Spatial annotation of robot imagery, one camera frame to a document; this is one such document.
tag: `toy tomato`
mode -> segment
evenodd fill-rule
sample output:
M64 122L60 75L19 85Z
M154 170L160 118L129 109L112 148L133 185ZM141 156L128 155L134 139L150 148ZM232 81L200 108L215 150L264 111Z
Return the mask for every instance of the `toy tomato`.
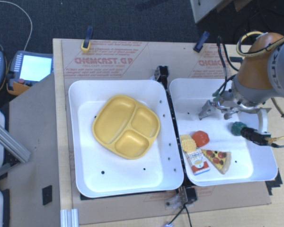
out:
M206 145L209 142L208 134L204 131L196 131L192 137L198 147Z

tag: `wooden table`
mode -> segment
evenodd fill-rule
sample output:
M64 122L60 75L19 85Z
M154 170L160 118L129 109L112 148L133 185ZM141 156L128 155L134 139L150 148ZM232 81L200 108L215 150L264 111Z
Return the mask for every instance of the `wooden table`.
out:
M69 143L67 133L67 116L63 73L62 39L53 39L55 96L56 96L56 117L57 117L57 138L58 138L58 159L59 159L59 185L60 205L62 210L73 209L71 190L71 170L69 161ZM227 45L229 56L236 56L235 46ZM284 99L277 99L284 110ZM272 102L269 100L267 107L272 107L269 112L268 130L272 137L284 135L284 120L280 117ZM273 188L271 196L272 204L252 206L236 209L215 210L190 213L194 227L284 227L284 148L274 149L274 155L279 167L283 184L280 188ZM160 227L172 220L178 210L170 216L159 216L152 218L140 218L122 220L115 222L81 225L85 227ZM173 222L175 226L188 227L189 222L186 214L181 214Z

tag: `gray carpet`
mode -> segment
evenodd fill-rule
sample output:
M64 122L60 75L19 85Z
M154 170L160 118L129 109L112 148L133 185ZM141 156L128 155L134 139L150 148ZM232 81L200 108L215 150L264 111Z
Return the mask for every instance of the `gray carpet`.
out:
M229 4L194 22L190 0L5 0L23 8L32 19L27 51L52 53L53 38L84 38L88 25L94 39L157 42L197 42L204 31L207 42L221 36L235 44L250 30L284 35L284 0L253 0L236 12ZM0 44L10 61L23 50L30 23L17 7L0 3ZM0 94L0 105L10 96Z

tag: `cardboard sheet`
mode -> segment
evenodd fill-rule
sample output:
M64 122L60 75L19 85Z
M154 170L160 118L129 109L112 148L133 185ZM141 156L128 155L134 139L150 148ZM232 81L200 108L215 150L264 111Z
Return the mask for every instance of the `cardboard sheet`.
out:
M62 40L72 200L73 207L79 210L80 224L174 214L175 210L167 209L164 202L176 194L175 190L100 199L82 197L75 181L68 89L73 82L84 79L153 79L159 65L169 67L168 82L176 78L224 78L216 45L204 44L197 53L193 50L195 44L191 43L92 40L89 52L82 52L81 43L81 40ZM188 208L190 212L271 203L265 182L196 187L196 191L199 199Z

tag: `yellow cable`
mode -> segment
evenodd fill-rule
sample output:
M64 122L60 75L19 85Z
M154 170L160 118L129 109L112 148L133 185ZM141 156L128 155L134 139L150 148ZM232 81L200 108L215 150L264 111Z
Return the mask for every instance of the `yellow cable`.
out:
M265 138L265 140L267 140L268 143L272 143L272 142L275 142L277 140L283 140L283 139L284 139L284 136L274 137L274 138L271 138L271 137Z
M256 51L256 52L242 52L241 50L241 44L244 40L246 40L247 38L249 38L250 36L252 35L262 35L264 33L260 32L260 31L252 31L252 32L249 32L245 35L243 35L238 43L237 43L237 46L236 46L236 50L237 50L237 53L240 55L240 56L245 56L245 57L254 57L254 56L258 56L260 54L263 54L263 53L266 53L267 51L270 51L272 49L274 49L276 46L284 43L284 37L275 41L274 43L270 44L269 46L267 46L266 48L263 48L259 51Z

